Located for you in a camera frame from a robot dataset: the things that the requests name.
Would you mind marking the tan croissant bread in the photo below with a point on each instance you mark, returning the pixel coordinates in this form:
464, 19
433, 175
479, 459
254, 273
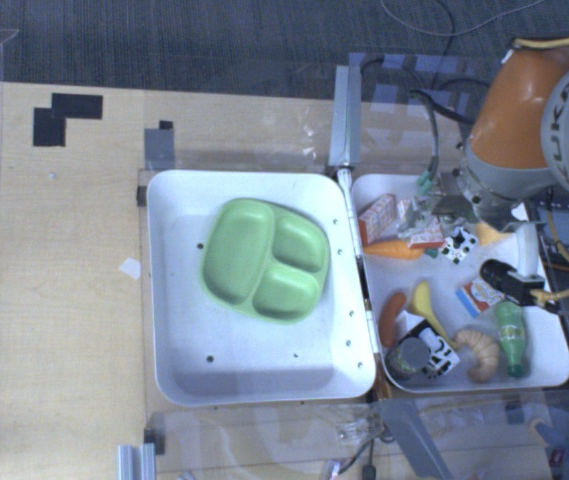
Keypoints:
484, 355

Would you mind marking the black and white carton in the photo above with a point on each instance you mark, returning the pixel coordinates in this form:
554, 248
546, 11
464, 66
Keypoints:
439, 355

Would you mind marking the red sausage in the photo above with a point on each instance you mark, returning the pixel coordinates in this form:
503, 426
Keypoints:
391, 318

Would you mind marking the small grey can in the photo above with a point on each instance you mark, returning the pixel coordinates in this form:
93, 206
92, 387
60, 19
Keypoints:
408, 358

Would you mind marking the black cylinder on white bracket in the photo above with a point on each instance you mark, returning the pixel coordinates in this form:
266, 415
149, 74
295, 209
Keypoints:
506, 278

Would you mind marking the green bottle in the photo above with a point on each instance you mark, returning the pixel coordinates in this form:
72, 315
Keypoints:
511, 333

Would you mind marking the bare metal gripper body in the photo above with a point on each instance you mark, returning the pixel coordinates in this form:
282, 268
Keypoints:
456, 203

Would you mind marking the green divided plate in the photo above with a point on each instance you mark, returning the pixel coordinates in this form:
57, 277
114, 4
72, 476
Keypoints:
244, 248

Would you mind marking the yellow banana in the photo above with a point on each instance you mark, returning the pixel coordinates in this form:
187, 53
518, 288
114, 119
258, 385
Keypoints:
421, 300

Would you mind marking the orange carrot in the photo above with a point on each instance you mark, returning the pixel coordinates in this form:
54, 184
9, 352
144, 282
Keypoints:
394, 249

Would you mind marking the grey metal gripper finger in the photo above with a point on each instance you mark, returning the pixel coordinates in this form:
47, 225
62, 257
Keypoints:
408, 224
421, 207

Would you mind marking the white plastic tray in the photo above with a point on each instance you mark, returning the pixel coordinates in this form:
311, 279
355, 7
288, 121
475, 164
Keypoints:
539, 358
264, 363

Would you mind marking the yellow wedge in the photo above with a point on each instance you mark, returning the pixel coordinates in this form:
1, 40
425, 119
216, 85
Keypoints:
489, 233

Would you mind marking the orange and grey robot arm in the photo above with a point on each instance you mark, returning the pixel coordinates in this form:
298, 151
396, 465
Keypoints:
514, 118

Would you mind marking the black and white cube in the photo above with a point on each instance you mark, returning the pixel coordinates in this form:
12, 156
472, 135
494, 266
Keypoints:
459, 245

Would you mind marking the red and white carton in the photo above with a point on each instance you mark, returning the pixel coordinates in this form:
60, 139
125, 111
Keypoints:
426, 238
376, 218

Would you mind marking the white red and blue packet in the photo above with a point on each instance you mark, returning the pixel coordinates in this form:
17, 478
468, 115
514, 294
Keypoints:
479, 295

